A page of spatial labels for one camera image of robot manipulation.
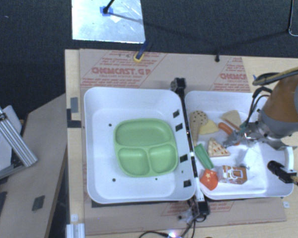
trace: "toy bread slice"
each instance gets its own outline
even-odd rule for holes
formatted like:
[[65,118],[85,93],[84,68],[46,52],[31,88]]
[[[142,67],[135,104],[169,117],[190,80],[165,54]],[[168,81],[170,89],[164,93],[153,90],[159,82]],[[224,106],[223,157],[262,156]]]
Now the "toy bread slice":
[[193,145],[196,146],[199,137],[200,126],[208,122],[208,116],[203,111],[194,111],[190,114],[190,131]]
[[230,152],[216,142],[214,138],[210,138],[208,145],[208,154],[210,157],[229,156]]
[[211,134],[217,131],[219,131],[218,126],[215,124],[215,122],[209,119],[205,125],[200,126],[199,134],[205,135],[205,134]]
[[226,112],[222,115],[221,119],[228,122],[235,129],[240,130],[239,126],[242,124],[242,122],[240,120],[240,116],[237,110]]

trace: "cardboard sheet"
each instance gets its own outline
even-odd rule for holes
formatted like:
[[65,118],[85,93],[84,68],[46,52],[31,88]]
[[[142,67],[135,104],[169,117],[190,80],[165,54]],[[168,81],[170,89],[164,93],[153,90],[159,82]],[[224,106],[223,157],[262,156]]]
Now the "cardboard sheet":
[[[176,77],[185,77],[186,93],[192,90],[250,92],[241,57],[145,53],[141,63],[135,52],[80,50],[81,114],[83,96],[94,86],[168,89]],[[141,232],[185,228],[179,220],[187,202],[128,205],[98,205],[86,190],[85,130],[82,127],[85,234]],[[259,198],[210,202],[211,214],[197,227],[285,221],[280,198]]]

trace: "green divided plate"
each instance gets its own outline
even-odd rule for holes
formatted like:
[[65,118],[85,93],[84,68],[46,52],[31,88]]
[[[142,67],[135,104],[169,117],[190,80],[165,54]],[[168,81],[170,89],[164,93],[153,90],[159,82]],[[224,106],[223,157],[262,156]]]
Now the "green divided plate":
[[171,127],[160,119],[133,119],[114,130],[115,153],[120,168],[132,177],[172,172],[178,152]]

